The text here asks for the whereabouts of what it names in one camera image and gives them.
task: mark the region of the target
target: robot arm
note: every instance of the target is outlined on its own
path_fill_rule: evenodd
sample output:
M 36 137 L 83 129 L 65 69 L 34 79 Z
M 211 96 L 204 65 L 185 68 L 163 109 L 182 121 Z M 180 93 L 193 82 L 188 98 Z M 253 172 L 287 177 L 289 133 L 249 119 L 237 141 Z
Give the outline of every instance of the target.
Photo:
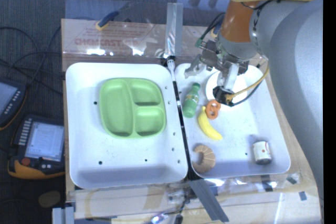
M 215 42 L 202 42 L 195 67 L 222 73 L 214 98 L 230 105 L 233 84 L 258 52 L 269 64 L 279 103 L 315 177 L 324 222 L 323 0 L 230 0 Z

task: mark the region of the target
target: soda bottle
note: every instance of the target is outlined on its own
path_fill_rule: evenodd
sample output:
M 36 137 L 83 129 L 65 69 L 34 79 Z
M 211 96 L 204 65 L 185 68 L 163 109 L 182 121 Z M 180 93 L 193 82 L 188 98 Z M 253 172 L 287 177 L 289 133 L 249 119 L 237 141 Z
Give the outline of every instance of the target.
M 195 115 L 199 99 L 198 90 L 200 89 L 200 87 L 201 87 L 200 84 L 194 83 L 192 85 L 190 92 L 185 97 L 182 112 L 183 115 L 187 118 L 192 118 Z

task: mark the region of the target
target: orange ring toy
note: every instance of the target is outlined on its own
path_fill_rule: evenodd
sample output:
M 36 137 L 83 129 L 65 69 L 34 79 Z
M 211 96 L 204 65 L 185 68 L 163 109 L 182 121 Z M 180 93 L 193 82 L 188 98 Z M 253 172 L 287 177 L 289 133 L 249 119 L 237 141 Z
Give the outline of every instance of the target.
M 218 103 L 215 99 L 209 101 L 209 103 L 205 107 L 206 116 L 210 120 L 214 120 L 218 117 L 218 112 L 220 110 L 221 104 Z

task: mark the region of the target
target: tin can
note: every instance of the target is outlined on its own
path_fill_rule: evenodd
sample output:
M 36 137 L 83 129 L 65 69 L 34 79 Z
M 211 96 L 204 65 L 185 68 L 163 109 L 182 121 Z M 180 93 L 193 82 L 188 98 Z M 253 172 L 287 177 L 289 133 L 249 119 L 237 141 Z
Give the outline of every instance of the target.
M 272 161 L 269 145 L 267 141 L 253 143 L 254 158 L 257 164 L 268 164 Z

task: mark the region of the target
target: transparent plastic sheet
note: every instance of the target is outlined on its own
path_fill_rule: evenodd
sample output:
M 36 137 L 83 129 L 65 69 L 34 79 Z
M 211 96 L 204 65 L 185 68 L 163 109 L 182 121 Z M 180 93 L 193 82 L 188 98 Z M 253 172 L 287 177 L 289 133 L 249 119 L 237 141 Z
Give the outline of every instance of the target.
M 86 10 L 83 5 L 89 4 L 99 6 L 101 10 L 100 13 L 96 13 L 89 8 L 89 13 L 78 14 L 73 11 L 70 12 L 71 8 L 67 9 L 68 19 L 62 21 L 64 71 L 70 64 L 78 61 L 159 63 L 167 49 L 167 30 L 170 27 L 173 29 L 176 27 L 174 25 L 176 23 L 175 19 L 171 20 L 171 25 L 165 25 L 167 22 L 167 4 L 149 4 L 150 12 L 143 13 L 146 17 L 145 20 L 142 18 L 138 22 L 129 22 L 128 16 L 124 16 L 120 18 L 126 18 L 121 20 L 127 22 L 120 22 L 116 18 L 109 22 L 109 26 L 106 28 L 108 32 L 105 31 L 106 35 L 102 36 L 103 33 L 96 32 L 95 24 L 106 13 L 111 12 L 109 6 L 111 1 L 89 0 L 88 3 L 88 0 L 82 0 L 82 6 L 76 4 L 78 0 L 71 1 L 73 1 L 72 5 L 77 10 Z M 101 4 L 102 2 L 107 4 L 105 8 Z M 125 2 L 112 2 L 119 7 L 125 5 Z M 155 6 L 161 9 L 161 13 L 164 14 L 164 16 L 159 16 L 161 21 L 147 17 L 147 14 L 154 13 Z M 128 2 L 127 7 L 135 7 L 135 3 L 129 4 Z M 143 3 L 139 4 L 138 7 L 141 7 L 141 10 L 146 10 Z M 182 61 L 185 59 L 188 61 L 199 54 L 199 49 L 195 48 L 194 44 L 204 30 L 204 26 L 183 25 L 182 50 L 181 54 L 177 55 L 178 58 Z M 116 36 L 121 37 L 121 39 L 118 39 L 121 40 L 119 43 L 111 42 L 112 39 L 104 41 L 108 40 L 106 37 L 114 38 Z M 251 64 L 257 65 L 260 61 L 261 58 L 256 56 L 252 59 Z M 283 132 L 284 135 L 288 136 L 290 130 L 286 127 Z M 314 180 L 309 168 L 306 169 L 301 166 L 305 160 L 299 159 L 293 149 L 292 141 L 288 137 L 286 137 L 286 142 L 291 156 L 291 168 L 286 174 L 206 179 L 211 189 L 214 190 L 218 202 L 226 212 L 229 207 L 248 205 L 253 207 L 257 204 L 272 204 L 268 217 L 258 223 L 273 223 L 277 214 L 279 214 L 278 206 L 285 199 L 285 194 L 291 192 L 297 194 L 297 192 L 305 190 L 308 188 L 307 186 L 311 185 Z M 71 188 L 68 188 L 67 200 L 74 205 L 76 209 L 75 218 L 78 219 L 101 217 L 111 219 L 112 223 L 150 223 L 149 221 L 153 221 L 155 217 L 163 214 L 167 217 L 164 217 L 165 222 L 162 223 L 174 223 L 176 215 L 181 213 L 185 216 L 183 223 L 197 224 L 211 221 L 201 202 L 193 195 L 186 182 L 104 189 L 71 190 Z M 310 194 L 315 197 L 316 190 L 313 188 Z M 229 218 L 232 223 L 240 223 L 238 220 L 239 214 L 237 216 L 230 215 Z

